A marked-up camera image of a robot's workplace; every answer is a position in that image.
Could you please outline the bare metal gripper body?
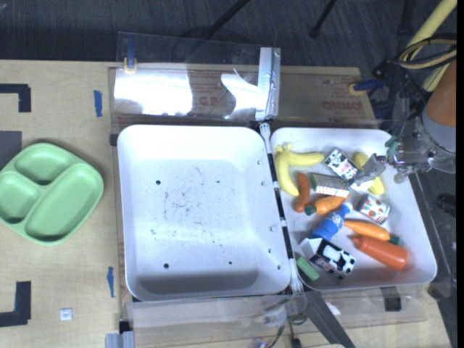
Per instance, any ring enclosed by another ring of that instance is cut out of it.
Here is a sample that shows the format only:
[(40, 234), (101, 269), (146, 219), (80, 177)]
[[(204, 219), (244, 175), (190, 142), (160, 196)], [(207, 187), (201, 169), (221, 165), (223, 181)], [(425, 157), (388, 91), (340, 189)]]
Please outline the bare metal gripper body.
[(406, 120), (386, 147), (388, 163), (403, 175), (431, 169), (456, 173), (456, 128), (429, 116)]

